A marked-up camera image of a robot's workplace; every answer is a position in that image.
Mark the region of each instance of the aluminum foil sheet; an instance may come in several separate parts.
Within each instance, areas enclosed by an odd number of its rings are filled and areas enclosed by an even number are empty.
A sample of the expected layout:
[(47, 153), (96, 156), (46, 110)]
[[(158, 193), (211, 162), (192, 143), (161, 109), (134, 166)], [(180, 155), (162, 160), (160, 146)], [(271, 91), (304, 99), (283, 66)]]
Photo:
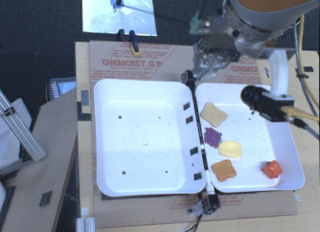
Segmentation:
[(113, 8), (116, 0), (82, 0), (83, 31), (125, 34), (134, 30), (136, 35), (157, 36), (152, 0), (123, 0)]

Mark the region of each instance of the black tape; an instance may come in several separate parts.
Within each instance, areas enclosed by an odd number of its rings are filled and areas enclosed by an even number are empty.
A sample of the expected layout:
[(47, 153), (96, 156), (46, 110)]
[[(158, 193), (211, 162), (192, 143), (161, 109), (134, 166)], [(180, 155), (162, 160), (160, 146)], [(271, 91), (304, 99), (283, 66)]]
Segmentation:
[(187, 110), (188, 108), (190, 108), (189, 102), (183, 105), (183, 110)]
[(78, 111), (78, 121), (91, 121), (90, 113), (82, 113), (82, 102), (78, 101), (76, 104)]
[(303, 67), (304, 72), (315, 72), (314, 68), (312, 66), (304, 66)]
[(197, 154), (197, 153), (198, 153), (198, 147), (197, 146), (190, 149), (190, 156), (192, 156), (194, 154)]
[(193, 175), (193, 180), (194, 180), (194, 181), (200, 180), (200, 179), (202, 179), (201, 172), (195, 173), (195, 174)]
[(42, 194), (40, 204), (39, 204), (40, 207), (50, 204), (52, 193), (53, 193), (52, 191), (49, 191)]
[(194, 117), (193, 116), (189, 116), (189, 117), (187, 117), (186, 119), (185, 119), (185, 123), (186, 124), (189, 124), (189, 123), (191, 123), (191, 122), (193, 122), (194, 121)]

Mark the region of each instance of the food item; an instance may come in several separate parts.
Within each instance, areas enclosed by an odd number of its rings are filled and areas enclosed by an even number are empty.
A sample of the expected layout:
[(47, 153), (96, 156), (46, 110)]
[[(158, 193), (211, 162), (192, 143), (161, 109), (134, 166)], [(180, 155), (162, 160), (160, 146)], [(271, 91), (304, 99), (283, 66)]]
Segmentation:
[(273, 160), (271, 162), (267, 162), (266, 165), (262, 168), (262, 171), (270, 179), (278, 178), (279, 175), (282, 174), (282, 170), (280, 168), (280, 165), (276, 160)]
[(221, 142), (222, 133), (212, 128), (204, 128), (204, 143), (209, 144), (211, 147), (217, 148)]
[(220, 142), (218, 150), (220, 155), (229, 158), (240, 158), (242, 156), (241, 146), (234, 140), (225, 140)]
[(219, 127), (227, 119), (227, 114), (210, 102), (204, 105), (200, 116), (215, 128)]
[(220, 182), (224, 182), (237, 175), (237, 172), (229, 159), (214, 163), (211, 165), (211, 169)]

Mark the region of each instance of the black wire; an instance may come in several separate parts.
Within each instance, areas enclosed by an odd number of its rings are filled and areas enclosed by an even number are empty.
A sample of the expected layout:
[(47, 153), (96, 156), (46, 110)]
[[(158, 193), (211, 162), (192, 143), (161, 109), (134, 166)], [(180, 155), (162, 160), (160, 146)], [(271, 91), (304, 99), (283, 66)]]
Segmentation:
[(215, 211), (216, 211), (216, 209), (211, 210), (211, 211), (205, 211), (204, 214), (205, 214), (205, 215), (211, 215), (211, 214), (214, 214)]
[(200, 9), (200, 12), (199, 12), (199, 15), (198, 15), (198, 20), (201, 20), (201, 19), (202, 19), (202, 16), (203, 16), (203, 14), (204, 14), (205, 7), (206, 7), (207, 2), (208, 2), (208, 0), (203, 0), (201, 9)]
[(319, 141), (319, 134), (316, 133), (315, 130), (313, 130), (312, 128), (310, 128), (308, 125), (306, 127), (304, 127), (304, 129), (306, 129), (309, 133), (311, 133), (314, 137), (317, 138), (317, 140)]
[(300, 118), (295, 118), (292, 121), (292, 124), (294, 124), (298, 128), (302, 128), (307, 130), (309, 133), (311, 133), (314, 137), (316, 137), (319, 140), (319, 134), (316, 133), (312, 128), (309, 127), (302, 119)]
[(190, 231), (192, 231), (193, 229), (194, 229), (194, 230), (193, 230), (192, 232), (196, 232), (197, 229), (198, 229), (198, 226), (199, 226), (199, 223), (200, 223), (201, 218), (202, 218), (202, 214), (199, 215), (196, 223), (195, 223), (192, 227), (190, 227), (189, 229), (185, 230), (184, 232), (190, 232)]
[(69, 201), (71, 197), (78, 191), (79, 186), (76, 186), (75, 189), (67, 196), (65, 201)]

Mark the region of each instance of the yellow cheese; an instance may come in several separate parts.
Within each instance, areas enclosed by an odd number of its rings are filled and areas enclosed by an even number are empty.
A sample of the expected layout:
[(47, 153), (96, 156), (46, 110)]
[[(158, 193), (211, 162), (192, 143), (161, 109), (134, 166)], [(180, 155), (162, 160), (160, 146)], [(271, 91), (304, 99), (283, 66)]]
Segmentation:
[(229, 158), (240, 158), (242, 156), (241, 146), (234, 140), (225, 140), (220, 142), (218, 151), (220, 155)]

